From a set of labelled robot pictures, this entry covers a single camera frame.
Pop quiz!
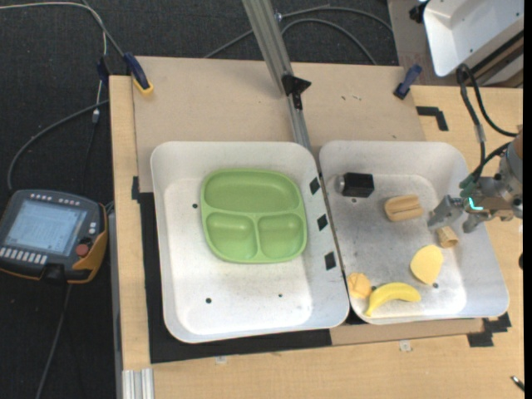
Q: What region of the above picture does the yellow banana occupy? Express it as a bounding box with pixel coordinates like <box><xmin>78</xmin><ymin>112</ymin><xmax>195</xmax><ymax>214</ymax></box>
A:
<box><xmin>364</xmin><ymin>281</ymin><xmax>422</xmax><ymax>318</ymax></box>

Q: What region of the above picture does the yellow toy pizza slice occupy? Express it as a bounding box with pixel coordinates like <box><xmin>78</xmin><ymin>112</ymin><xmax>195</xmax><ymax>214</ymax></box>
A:
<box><xmin>409</xmin><ymin>244</ymin><xmax>445</xmax><ymax>287</ymax></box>

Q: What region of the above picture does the tan toy bread bun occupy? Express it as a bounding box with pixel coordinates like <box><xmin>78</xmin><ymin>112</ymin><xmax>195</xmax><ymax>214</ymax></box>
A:
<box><xmin>382</xmin><ymin>194</ymin><xmax>425</xmax><ymax>224</ymax></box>

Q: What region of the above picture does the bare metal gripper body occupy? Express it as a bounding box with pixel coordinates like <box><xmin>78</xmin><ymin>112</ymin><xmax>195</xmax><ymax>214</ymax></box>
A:
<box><xmin>465</xmin><ymin>174</ymin><xmax>524</xmax><ymax>223</ymax></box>

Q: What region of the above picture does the orange toy croissant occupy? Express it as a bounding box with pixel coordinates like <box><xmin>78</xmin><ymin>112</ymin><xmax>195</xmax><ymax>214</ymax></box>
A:
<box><xmin>346</xmin><ymin>272</ymin><xmax>372</xmax><ymax>300</ymax></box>

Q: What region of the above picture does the green divided plate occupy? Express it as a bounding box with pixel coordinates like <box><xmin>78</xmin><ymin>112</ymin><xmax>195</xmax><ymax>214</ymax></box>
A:
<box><xmin>199</xmin><ymin>168</ymin><xmax>309</xmax><ymax>265</ymax></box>

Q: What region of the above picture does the black box with silver end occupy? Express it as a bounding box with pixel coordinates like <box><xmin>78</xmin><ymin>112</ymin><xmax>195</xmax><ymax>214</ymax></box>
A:
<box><xmin>334</xmin><ymin>171</ymin><xmax>376</xmax><ymax>200</ymax></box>

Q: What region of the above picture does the brown flat board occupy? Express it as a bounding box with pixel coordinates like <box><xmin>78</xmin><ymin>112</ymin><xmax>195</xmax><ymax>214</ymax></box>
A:
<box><xmin>131</xmin><ymin>55</ymin><xmax>486</xmax><ymax>347</ymax></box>

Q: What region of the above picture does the white plastic tray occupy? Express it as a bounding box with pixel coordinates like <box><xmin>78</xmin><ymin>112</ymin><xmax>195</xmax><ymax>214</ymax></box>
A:
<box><xmin>318</xmin><ymin>140</ymin><xmax>510</xmax><ymax>326</ymax></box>
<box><xmin>150</xmin><ymin>140</ymin><xmax>351</xmax><ymax>344</ymax></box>

